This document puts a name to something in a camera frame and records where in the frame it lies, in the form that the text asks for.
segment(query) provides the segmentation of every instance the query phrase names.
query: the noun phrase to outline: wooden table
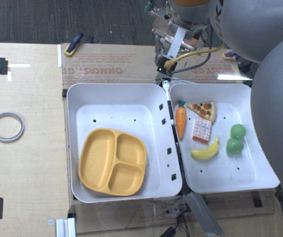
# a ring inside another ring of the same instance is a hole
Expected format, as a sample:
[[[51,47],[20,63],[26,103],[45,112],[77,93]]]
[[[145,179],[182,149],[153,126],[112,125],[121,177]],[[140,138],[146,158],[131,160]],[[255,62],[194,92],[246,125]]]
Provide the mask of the wooden table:
[[[11,82],[0,75],[0,113],[15,112],[25,123],[19,140],[0,142],[0,198],[4,201],[0,237],[53,237],[55,219],[67,217],[70,191],[57,45],[0,43],[0,57],[9,64],[30,65],[10,68]],[[12,136],[18,130],[16,120],[0,120],[0,135]],[[277,200],[274,213],[218,222],[226,236],[283,236],[283,213]],[[197,222],[188,226],[195,236],[205,236]],[[160,236],[167,227],[81,236]],[[180,227],[177,232],[186,236]]]

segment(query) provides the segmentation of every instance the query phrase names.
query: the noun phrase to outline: orange carrot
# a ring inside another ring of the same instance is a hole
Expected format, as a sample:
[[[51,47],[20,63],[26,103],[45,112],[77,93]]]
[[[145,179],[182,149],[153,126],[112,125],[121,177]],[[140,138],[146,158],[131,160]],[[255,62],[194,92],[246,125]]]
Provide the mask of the orange carrot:
[[[183,138],[185,122],[186,122],[186,109],[183,107],[184,105],[185,105],[185,102],[179,101],[179,107],[176,109],[176,112],[175,112],[176,130],[177,130],[177,133],[180,139]]]

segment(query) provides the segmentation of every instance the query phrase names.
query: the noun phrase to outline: yellow plate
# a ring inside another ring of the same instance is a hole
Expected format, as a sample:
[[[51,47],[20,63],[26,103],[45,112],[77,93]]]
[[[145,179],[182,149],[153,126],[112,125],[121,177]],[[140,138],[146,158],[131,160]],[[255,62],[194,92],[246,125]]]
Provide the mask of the yellow plate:
[[[79,177],[94,191],[130,196],[141,188],[146,163],[146,147],[138,137],[99,128],[86,137],[79,162]]]

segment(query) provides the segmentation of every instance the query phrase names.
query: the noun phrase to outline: green vegetable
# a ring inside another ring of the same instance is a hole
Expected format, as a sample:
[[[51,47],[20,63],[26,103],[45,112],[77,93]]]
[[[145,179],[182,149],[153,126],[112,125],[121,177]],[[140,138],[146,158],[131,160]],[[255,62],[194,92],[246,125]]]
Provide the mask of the green vegetable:
[[[227,153],[229,155],[238,155],[243,150],[243,143],[235,138],[230,138],[227,141]]]
[[[235,124],[231,127],[231,138],[241,139],[245,137],[246,129],[241,124]]]

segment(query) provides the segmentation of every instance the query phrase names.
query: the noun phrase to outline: toy banana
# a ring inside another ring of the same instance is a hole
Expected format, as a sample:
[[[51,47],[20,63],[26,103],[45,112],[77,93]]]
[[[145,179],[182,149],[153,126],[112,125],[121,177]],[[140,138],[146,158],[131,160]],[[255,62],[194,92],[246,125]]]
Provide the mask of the toy banana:
[[[208,159],[214,156],[218,150],[218,137],[216,137],[215,141],[208,148],[202,150],[191,150],[191,155],[197,159]]]

